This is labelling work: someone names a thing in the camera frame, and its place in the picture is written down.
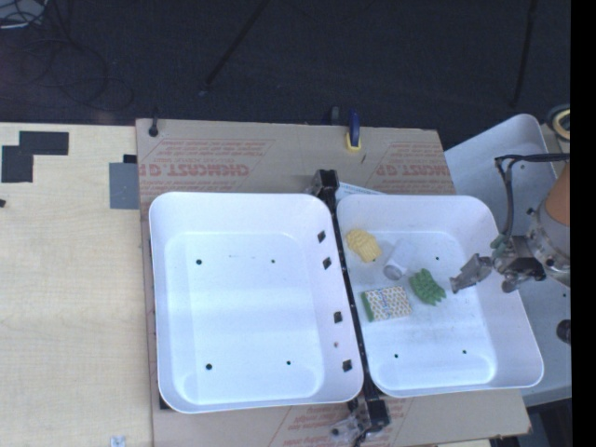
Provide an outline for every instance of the black cable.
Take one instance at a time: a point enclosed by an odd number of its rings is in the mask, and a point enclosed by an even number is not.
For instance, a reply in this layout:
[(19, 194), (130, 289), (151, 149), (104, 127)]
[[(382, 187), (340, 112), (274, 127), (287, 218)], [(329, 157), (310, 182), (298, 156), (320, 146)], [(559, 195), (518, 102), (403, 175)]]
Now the black cable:
[(358, 10), (356, 10), (354, 13), (352, 13), (351, 15), (340, 19), (340, 20), (329, 20), (329, 21), (325, 21), (325, 20), (321, 20), (318, 19), (317, 17), (315, 17), (314, 15), (310, 14), (309, 12), (305, 11), (303, 8), (301, 8), (299, 5), (295, 4), (292, 2), (292, 0), (281, 0), (282, 3), (288, 5), (289, 7), (293, 8), (294, 10), (298, 11), (299, 13), (302, 13), (303, 15), (305, 15), (306, 17), (308, 17), (309, 19), (311, 19), (312, 21), (321, 24), (321, 25), (337, 25), (337, 24), (342, 24), (342, 23), (347, 23), (349, 21), (355, 20), (356, 18), (358, 18), (360, 15), (364, 14), (370, 7), (372, 7), (378, 0), (371, 0), (368, 4), (366, 4), (364, 7), (359, 8)]
[(366, 440), (366, 435), (369, 433), (369, 429), (362, 432), (359, 436), (356, 437), (352, 447), (360, 447), (360, 445)]
[[(521, 156), (518, 154), (508, 154), (506, 156), (500, 156), (494, 158), (494, 164), (496, 165), (499, 175), (505, 184), (505, 190), (507, 193), (507, 219), (501, 231), (501, 235), (504, 236), (503, 243), (507, 243), (511, 238), (513, 231), (513, 166), (520, 161), (523, 162), (557, 162), (569, 160), (569, 154), (532, 154), (529, 156)], [(507, 168), (503, 170), (503, 162), (511, 159), (507, 165)]]
[[(6, 73), (4, 73), (3, 82), (11, 86), (36, 84), (40, 88), (55, 88), (73, 102), (85, 105), (91, 109), (102, 111), (120, 111), (125, 109), (134, 100), (134, 91), (124, 80), (109, 75), (109, 64), (98, 51), (75, 41), (71, 32), (71, 21), (74, 14), (76, 0), (61, 1), (64, 2), (65, 8), (61, 8), (58, 0), (51, 0), (51, 2), (46, 0), (46, 5), (44, 5), (43, 12), (40, 15), (34, 16), (22, 11), (22, 9), (19, 8), (18, 0), (15, 0), (14, 5), (16, 11), (14, 14), (10, 15), (19, 15), (19, 17), (23, 20), (23, 23), (26, 24), (23, 24), (22, 27), (18, 27), (14, 26), (14, 22), (11, 22), (12, 28), (10, 28), (10, 30), (15, 31), (15, 33), (18, 32), (16, 37), (22, 38), (25, 41), (24, 43), (14, 46), (9, 43), (5, 43), (6, 47), (9, 49), (9, 52), (5, 57), (3, 57), (3, 55), (0, 53), (0, 58), (3, 58), (4, 61), (7, 60), (7, 57), (16, 57), (19, 59), (17, 60), (17, 64), (14, 67), (18, 67), (20, 69), (20, 74), (14, 78), (7, 78)], [(42, 16), (45, 17), (43, 20), (43, 25), (30, 24), (32, 22), (41, 20)], [(28, 41), (32, 34), (32, 29), (40, 31), (42, 34), (51, 34), (52, 36), (43, 36), (41, 38)], [(58, 62), (59, 56), (63, 55), (63, 51), (68, 48), (73, 48), (84, 58), (91, 58), (91, 61), (95, 61), (95, 63), (92, 64), (96, 64), (96, 68), (99, 68), (99, 75), (86, 78), (77, 78), (73, 81), (64, 81), (62, 73), (58, 74), (56, 72), (56, 64)], [(28, 71), (27, 63), (29, 59), (32, 59), (32, 61), (36, 61), (42, 65), (41, 70), (33, 75), (26, 74)], [(105, 104), (99, 104), (98, 99), (104, 96), (114, 83), (120, 84), (124, 87), (126, 91), (126, 97), (119, 98), (121, 102), (118, 105), (111, 105), (111, 107), (108, 107)], [(85, 89), (92, 89), (92, 91), (89, 95), (81, 97), (81, 94), (85, 93)], [(7, 97), (2, 97), (1, 99), (4, 101), (15, 101), (14, 99)], [(54, 107), (55, 109), (69, 107), (50, 106), (38, 102), (29, 103), (40, 107)]]
[(518, 71), (518, 79), (515, 84), (515, 91), (513, 93), (513, 99), (509, 103), (509, 106), (514, 108), (518, 105), (518, 101), (520, 99), (520, 94), (522, 94), (522, 87), (523, 87), (523, 77), (525, 76), (525, 67), (528, 62), (528, 55), (530, 53), (530, 40), (532, 38), (532, 30), (534, 29), (534, 20), (535, 20), (535, 13), (536, 7), (538, 5), (538, 0), (530, 0), (530, 6), (528, 8), (527, 14), (527, 23), (525, 28), (525, 38), (523, 40), (523, 49), (521, 51), (521, 62), (520, 62), (520, 69)]
[(240, 43), (242, 43), (242, 40), (246, 37), (249, 30), (252, 28), (252, 25), (254, 25), (254, 23), (259, 19), (259, 17), (263, 13), (263, 11), (266, 9), (267, 5), (269, 5), (270, 1), (271, 0), (261, 0), (261, 3), (252, 12), (251, 16), (249, 17), (249, 19), (246, 21), (246, 23), (242, 27), (242, 30), (240, 30), (240, 33), (236, 36), (236, 38), (234, 39), (232, 44), (228, 47), (228, 49), (226, 50), (224, 55), (220, 58), (220, 60), (215, 65), (215, 67), (210, 71), (209, 75), (205, 79), (205, 82), (203, 83), (202, 91), (207, 91), (209, 89), (209, 87), (211, 86), (211, 83), (215, 79), (215, 76), (217, 76), (217, 74), (222, 70), (222, 68), (227, 63), (227, 61), (230, 59), (230, 57), (232, 56), (232, 53), (234, 53), (234, 51), (236, 50), (238, 45), (240, 45)]
[(14, 2), (10, 2), (10, 3), (7, 3), (7, 4), (0, 5), (0, 10), (1, 10), (2, 8), (6, 8), (6, 7), (12, 7), (13, 5), (15, 5), (15, 4), (14, 4)]

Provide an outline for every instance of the small canister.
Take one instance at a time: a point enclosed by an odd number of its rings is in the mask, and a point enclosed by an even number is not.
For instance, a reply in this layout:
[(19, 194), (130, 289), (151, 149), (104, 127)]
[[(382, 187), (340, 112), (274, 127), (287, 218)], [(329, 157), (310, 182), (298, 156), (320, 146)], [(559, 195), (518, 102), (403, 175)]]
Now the small canister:
[(415, 253), (415, 246), (407, 240), (400, 239), (389, 255), (383, 274), (389, 279), (400, 279), (408, 271)]

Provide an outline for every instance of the wooden table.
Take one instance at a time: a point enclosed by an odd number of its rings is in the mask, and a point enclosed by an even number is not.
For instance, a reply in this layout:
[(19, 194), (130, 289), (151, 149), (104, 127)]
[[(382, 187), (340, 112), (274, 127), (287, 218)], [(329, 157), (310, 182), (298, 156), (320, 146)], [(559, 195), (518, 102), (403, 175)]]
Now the wooden table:
[[(110, 209), (109, 194), (109, 164), (136, 154), (135, 128), (5, 123), (0, 145), (22, 130), (68, 132), (69, 151), (35, 156), (32, 183), (0, 183), (0, 445), (154, 445), (140, 213)], [(474, 414), (448, 412), (457, 402)], [(392, 446), (427, 427), (450, 441), (530, 428), (516, 389), (413, 402), (408, 415)]]

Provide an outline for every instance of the light wood surface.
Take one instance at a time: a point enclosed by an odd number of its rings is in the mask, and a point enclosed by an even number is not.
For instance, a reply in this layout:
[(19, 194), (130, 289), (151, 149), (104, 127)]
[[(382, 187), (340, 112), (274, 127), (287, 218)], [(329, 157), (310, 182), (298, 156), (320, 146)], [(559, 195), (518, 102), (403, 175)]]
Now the light wood surface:
[(110, 210), (109, 163), (134, 128), (67, 130), (68, 156), (35, 156), (33, 183), (0, 183), (0, 445), (152, 445), (138, 210)]

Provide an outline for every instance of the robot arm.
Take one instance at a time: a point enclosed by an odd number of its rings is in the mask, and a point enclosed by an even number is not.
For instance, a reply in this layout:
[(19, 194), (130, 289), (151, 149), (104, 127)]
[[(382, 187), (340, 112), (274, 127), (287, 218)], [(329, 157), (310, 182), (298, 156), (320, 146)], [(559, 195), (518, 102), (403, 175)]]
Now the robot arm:
[[(525, 235), (511, 235), (513, 225), (513, 193), (511, 167), (518, 161), (549, 162), (569, 159), (569, 155), (509, 155), (498, 157), (495, 164), (508, 192), (508, 220), (499, 237), (491, 244), (490, 257), (476, 253), (461, 268), (457, 277), (450, 278), (452, 290), (470, 287), (488, 277), (492, 269), (503, 275), (504, 292), (515, 291), (529, 278), (542, 280), (552, 277), (571, 288), (570, 247), (570, 162), (537, 209), (532, 210), (532, 222)], [(507, 169), (502, 164), (509, 160)]]

